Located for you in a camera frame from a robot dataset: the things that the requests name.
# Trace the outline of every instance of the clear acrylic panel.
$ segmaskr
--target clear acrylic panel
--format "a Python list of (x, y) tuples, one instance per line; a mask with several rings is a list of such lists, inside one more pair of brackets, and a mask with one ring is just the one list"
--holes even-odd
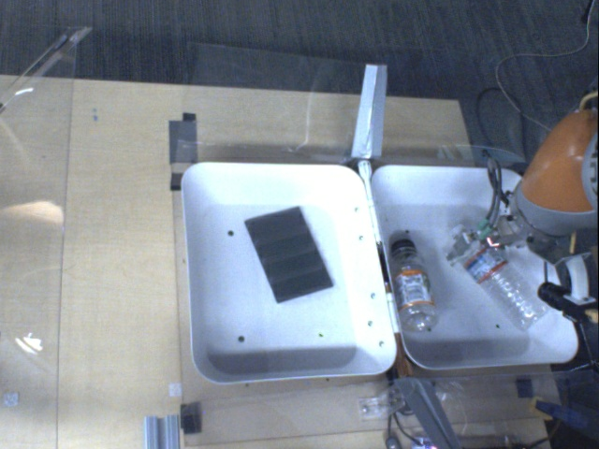
[[(190, 46), (190, 52), (185, 114), (181, 122), (170, 122), (174, 188), (179, 187), (184, 171), (197, 162), (351, 166), (364, 64), (203, 44)], [(517, 72), (511, 77), (504, 74), (513, 71), (511, 60), (500, 68), (502, 82), (512, 83), (506, 87), (513, 99), (523, 102), (521, 113), (497, 86), (494, 71), (499, 62), (458, 52), (447, 56), (441, 51), (407, 49), (401, 56), (368, 63), (398, 61), (402, 73), (388, 75), (383, 154), (373, 161), (376, 167), (483, 167), (489, 153), (504, 167), (521, 171), (547, 134), (546, 128), (521, 113), (538, 114), (544, 125), (552, 126), (569, 110), (556, 109), (550, 95), (527, 93), (526, 82), (518, 82)], [(570, 86), (562, 89), (572, 106), (577, 103), (577, 88), (592, 81), (593, 71), (576, 63), (570, 62), (569, 67), (576, 70), (571, 72)], [(539, 78), (550, 66), (538, 63)], [(384, 433), (388, 413), (376, 405), (386, 391), (389, 374), (222, 385), (198, 372), (192, 356), (188, 254), (177, 192), (173, 193), (173, 210), (182, 414), (201, 419), (201, 431), (185, 433), (187, 446), (373, 430)], [(401, 363), (400, 355), (397, 367)], [(531, 376), (533, 395), (520, 396), (521, 373), (538, 370), (546, 373)], [(461, 379), (447, 375), (443, 379), (442, 373), (416, 368), (416, 375), (435, 381), (454, 430), (464, 438), (464, 445), (468, 442), (472, 447), (532, 442), (547, 436), (541, 415), (528, 409), (531, 399), (538, 396), (560, 405), (561, 381), (593, 377), (553, 376), (545, 365), (473, 370), (478, 376), (472, 378), (466, 370)], [(366, 414), (372, 407), (376, 415)], [(414, 434), (422, 434), (414, 416), (404, 422)]]
[(0, 445), (57, 444), (66, 172), (75, 48), (89, 29), (32, 29), (0, 77)]

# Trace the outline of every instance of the black cable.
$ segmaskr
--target black cable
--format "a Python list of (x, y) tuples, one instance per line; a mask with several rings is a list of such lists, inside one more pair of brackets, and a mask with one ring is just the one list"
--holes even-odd
[(543, 442), (547, 442), (547, 441), (549, 441), (549, 438), (539, 439), (538, 441), (535, 441), (530, 445), (524, 446), (524, 449), (534, 449), (534, 447), (537, 447), (537, 446), (541, 445)]
[[(490, 146), (490, 147), (493, 147), (493, 145), (494, 145), (493, 140), (490, 137), (489, 129), (485, 125), (485, 121), (484, 121), (484, 119), (483, 119), (483, 117), (481, 115), (481, 110), (480, 110), (483, 97), (486, 94), (489, 94), (490, 92), (499, 92), (502, 95), (502, 97), (503, 97), (503, 93), (502, 93), (502, 89), (501, 88), (499, 88), (499, 87), (485, 88), (482, 92), (480, 92), (476, 96), (476, 101), (475, 101), (475, 115), (476, 115), (476, 121), (478, 122), (478, 129), (480, 130), (481, 135), (485, 139), (485, 144), (488, 145), (488, 146)], [(522, 105), (520, 104), (519, 100), (515, 96), (513, 96), (512, 94), (509, 94), (509, 97), (516, 103), (516, 105), (518, 105), (519, 108), (522, 107)], [(524, 116), (522, 115), (522, 113), (519, 113), (519, 118), (520, 118), (520, 133), (522, 134), (522, 149), (524, 151), (524, 157), (527, 158), (528, 157), (528, 143), (527, 143), (526, 134), (527, 134), (528, 128), (526, 127), (526, 119), (524, 118)]]
[(489, 221), (489, 225), (493, 227), (497, 223), (501, 203), (504, 202), (504, 204), (507, 205), (509, 201), (502, 188), (503, 177), (501, 165), (495, 158), (490, 156), (489, 152), (484, 151), (483, 154), (487, 156), (487, 174), (489, 176), (490, 186), (493, 189), (493, 197), (486, 218), (487, 221)]
[(393, 417), (393, 414), (390, 414), (389, 417), (387, 418), (387, 437), (390, 438), (392, 436), (391, 434), (391, 418)]
[(599, 369), (599, 365), (597, 363), (597, 360), (592, 355), (591, 345), (589, 344), (589, 340), (587, 339), (587, 331), (584, 328), (584, 324), (581, 321), (577, 321), (576, 327), (578, 328), (579, 334), (582, 336), (584, 347), (587, 351), (587, 357), (589, 358), (589, 366), (591, 367), (591, 369), (597, 371)]
[(584, 14), (582, 15), (582, 18), (580, 19), (581, 22), (586, 23), (589, 20), (589, 16), (591, 15), (591, 10), (592, 10), (592, 4), (595, 0), (589, 0), (589, 3), (587, 4), (586, 9), (584, 10)]
[(389, 421), (390, 418), (393, 417), (393, 419), (395, 419), (395, 424), (397, 424), (397, 428), (400, 430), (400, 433), (403, 434), (406, 438), (408, 438), (410, 441), (412, 441), (415, 444), (420, 444), (420, 441), (418, 439), (416, 439), (414, 436), (410, 436), (407, 432), (405, 432), (405, 430), (403, 430), (402, 425), (400, 424), (400, 418), (397, 416), (397, 413), (393, 413), (390, 417), (389, 417)]

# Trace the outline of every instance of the water bottle cap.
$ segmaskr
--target water bottle cap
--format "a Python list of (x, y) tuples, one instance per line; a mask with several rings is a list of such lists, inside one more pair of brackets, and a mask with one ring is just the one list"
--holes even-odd
[(416, 245), (411, 239), (398, 239), (391, 244), (391, 254), (401, 253), (407, 249), (416, 249)]

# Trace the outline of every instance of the white tray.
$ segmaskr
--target white tray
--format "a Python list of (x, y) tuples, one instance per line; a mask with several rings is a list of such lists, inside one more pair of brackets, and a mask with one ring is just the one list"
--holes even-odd
[[(301, 207), (333, 287), (277, 303), (244, 221)], [(202, 163), (183, 178), (192, 354), (217, 383), (374, 375), (397, 351), (364, 185), (346, 167)]]
[[(519, 176), (503, 172), (504, 189)], [(475, 227), (487, 212), (491, 189), (486, 169), (458, 167), (381, 167), (373, 175), (373, 196), (386, 245), (391, 234), (409, 230), (425, 260), (439, 323), (431, 332), (403, 334), (407, 354), (426, 369), (489, 368), (561, 363), (577, 352), (572, 323), (549, 310), (528, 331), (515, 328), (461, 268), (445, 258), (451, 229)], [(509, 264), (531, 282), (543, 281), (543, 262), (527, 249), (508, 249)], [(554, 282), (557, 277), (550, 273)]]

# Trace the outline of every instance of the gray carpet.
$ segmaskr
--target gray carpet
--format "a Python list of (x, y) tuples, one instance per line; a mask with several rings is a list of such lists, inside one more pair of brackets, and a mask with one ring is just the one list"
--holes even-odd
[[(388, 92), (458, 98), (471, 140), (530, 155), (545, 136), (496, 89), (494, 68), (520, 52), (557, 53), (585, 37), (589, 0), (0, 0), (0, 72), (19, 73), (64, 26), (90, 25), (80, 78), (300, 88), (320, 64), (289, 55), (388, 65)], [(552, 126), (597, 76), (597, 6), (591, 43), (576, 55), (518, 58), (501, 68), (505, 89)], [(214, 53), (246, 53), (252, 71)], [(330, 71), (321, 91), (357, 92), (355, 67)]]

